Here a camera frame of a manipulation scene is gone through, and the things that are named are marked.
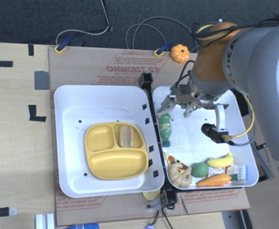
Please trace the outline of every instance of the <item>wooden table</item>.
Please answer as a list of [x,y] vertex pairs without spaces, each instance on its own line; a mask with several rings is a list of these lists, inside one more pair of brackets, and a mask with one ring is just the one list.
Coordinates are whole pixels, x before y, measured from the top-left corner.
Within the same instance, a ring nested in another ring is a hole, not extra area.
[[[0,217],[2,228],[34,228],[36,214],[55,213],[54,160],[50,91],[35,90],[34,72],[48,71],[48,46],[35,45],[34,57],[27,44],[0,43],[0,208],[17,208],[17,215]],[[29,120],[29,105],[37,116]],[[100,223],[101,229],[145,228],[152,219]],[[221,212],[170,217],[174,228],[224,229]],[[158,229],[169,228],[160,218]]]

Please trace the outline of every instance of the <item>robotic hand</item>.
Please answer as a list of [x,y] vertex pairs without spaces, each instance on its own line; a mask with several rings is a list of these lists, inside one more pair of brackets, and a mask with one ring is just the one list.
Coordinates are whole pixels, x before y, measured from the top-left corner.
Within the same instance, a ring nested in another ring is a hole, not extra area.
[[[185,109],[184,117],[198,108],[215,110],[217,124],[204,124],[202,131],[217,143],[228,142],[231,139],[223,126],[227,104],[215,101],[235,89],[245,97],[252,114],[255,112],[270,152],[279,161],[279,20],[241,26],[207,24],[194,30],[193,37],[201,46],[193,69],[182,76],[185,64],[157,115],[168,113],[176,105]],[[187,84],[180,84],[186,76]]]

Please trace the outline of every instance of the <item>orange carrot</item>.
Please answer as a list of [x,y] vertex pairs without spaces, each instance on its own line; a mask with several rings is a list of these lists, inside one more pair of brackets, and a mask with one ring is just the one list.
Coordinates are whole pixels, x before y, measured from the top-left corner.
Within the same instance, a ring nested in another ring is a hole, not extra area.
[[222,186],[228,184],[232,177],[226,173],[206,178],[197,183],[198,186]]

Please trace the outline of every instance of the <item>toy pumpkin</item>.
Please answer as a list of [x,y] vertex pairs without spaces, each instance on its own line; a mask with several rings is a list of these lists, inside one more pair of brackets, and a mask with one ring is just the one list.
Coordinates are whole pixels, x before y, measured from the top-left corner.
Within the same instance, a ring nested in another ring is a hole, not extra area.
[[189,60],[190,53],[186,46],[178,44],[172,47],[172,58],[176,62],[184,63]]

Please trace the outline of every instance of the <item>yellow banana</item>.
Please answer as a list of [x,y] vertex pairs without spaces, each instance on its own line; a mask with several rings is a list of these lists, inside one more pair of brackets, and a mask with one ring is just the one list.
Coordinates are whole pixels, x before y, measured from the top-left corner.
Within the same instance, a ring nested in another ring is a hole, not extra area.
[[231,153],[227,153],[227,155],[223,158],[212,158],[207,161],[207,164],[211,167],[219,168],[226,167],[233,163],[233,156]]

